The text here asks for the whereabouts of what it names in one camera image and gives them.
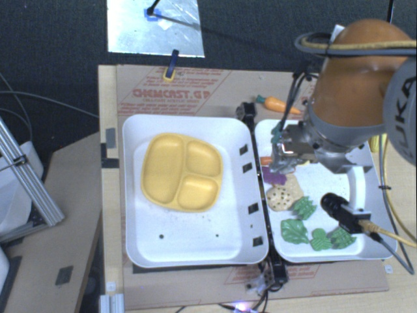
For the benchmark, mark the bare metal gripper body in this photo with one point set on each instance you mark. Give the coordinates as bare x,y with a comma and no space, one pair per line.
299,145

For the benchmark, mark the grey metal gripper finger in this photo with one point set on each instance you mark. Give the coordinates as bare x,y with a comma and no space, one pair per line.
276,160
289,167

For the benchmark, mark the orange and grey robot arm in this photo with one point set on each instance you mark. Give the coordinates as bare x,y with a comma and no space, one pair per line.
352,83

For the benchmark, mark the orange toy sausage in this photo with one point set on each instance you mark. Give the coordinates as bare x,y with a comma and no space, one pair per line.
265,160

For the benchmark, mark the purple grapes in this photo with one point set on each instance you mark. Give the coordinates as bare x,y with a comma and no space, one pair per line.
272,177

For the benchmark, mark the tan bread slice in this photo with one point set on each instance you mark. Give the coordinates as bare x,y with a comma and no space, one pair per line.
294,186

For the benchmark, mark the thin black rod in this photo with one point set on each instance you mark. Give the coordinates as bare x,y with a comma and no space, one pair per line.
262,187

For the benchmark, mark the beige dotted biscuit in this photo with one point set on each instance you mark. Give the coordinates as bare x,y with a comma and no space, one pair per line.
278,199

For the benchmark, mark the white plastic tray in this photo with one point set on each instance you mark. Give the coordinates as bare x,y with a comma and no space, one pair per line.
325,181
195,240

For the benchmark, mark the green toy leaf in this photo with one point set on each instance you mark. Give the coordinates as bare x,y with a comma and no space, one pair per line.
293,231
321,240
343,239
304,208

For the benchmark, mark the orange carrot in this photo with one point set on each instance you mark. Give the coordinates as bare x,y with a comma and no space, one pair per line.
277,104

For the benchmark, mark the yellow divided plate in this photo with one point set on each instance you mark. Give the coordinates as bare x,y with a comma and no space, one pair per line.
166,171

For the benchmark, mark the brown cardboard board, red print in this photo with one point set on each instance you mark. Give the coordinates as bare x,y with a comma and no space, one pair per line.
182,90

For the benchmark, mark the black cylinder on white bracket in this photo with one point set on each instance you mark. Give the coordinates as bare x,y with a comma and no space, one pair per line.
353,214

